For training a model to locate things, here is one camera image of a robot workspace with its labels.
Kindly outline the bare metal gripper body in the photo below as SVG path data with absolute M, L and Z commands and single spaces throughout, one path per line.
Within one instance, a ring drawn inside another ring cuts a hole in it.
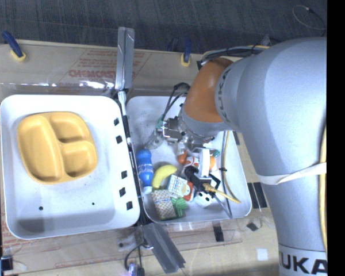
M 205 144 L 214 140 L 214 136 L 202 136 L 187 128 L 180 117 L 168 118 L 162 125 L 162 136 L 166 140 L 169 137 L 179 138 L 181 141 L 176 145 L 182 150 L 194 151 L 202 148 Z

